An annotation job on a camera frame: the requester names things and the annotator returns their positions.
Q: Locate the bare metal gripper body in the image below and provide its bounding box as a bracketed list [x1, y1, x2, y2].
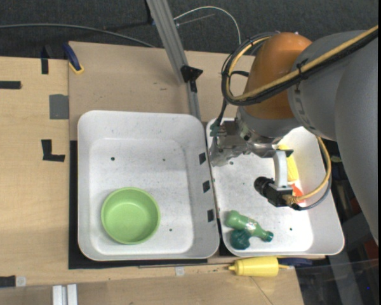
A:
[214, 119, 283, 158]

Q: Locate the white plastic tray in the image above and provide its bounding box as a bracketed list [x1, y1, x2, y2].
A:
[77, 109, 221, 262]
[205, 116, 346, 258]

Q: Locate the yellow corn cob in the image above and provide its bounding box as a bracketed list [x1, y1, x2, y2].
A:
[277, 144, 300, 183]

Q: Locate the green bottle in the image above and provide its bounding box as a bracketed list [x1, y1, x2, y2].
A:
[225, 210, 275, 243]

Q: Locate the orange carrot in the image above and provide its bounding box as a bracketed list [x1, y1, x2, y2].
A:
[290, 184, 306, 200]

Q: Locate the dark green broccoli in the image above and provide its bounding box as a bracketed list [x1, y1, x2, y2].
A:
[229, 229, 253, 251]

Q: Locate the green bowl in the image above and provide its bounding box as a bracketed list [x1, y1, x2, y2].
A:
[100, 186, 162, 245]

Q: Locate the yellow squeeze bottle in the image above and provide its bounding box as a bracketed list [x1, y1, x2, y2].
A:
[227, 255, 290, 278]

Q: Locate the black cylinder on white bracket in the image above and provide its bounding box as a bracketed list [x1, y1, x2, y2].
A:
[253, 149, 301, 208]

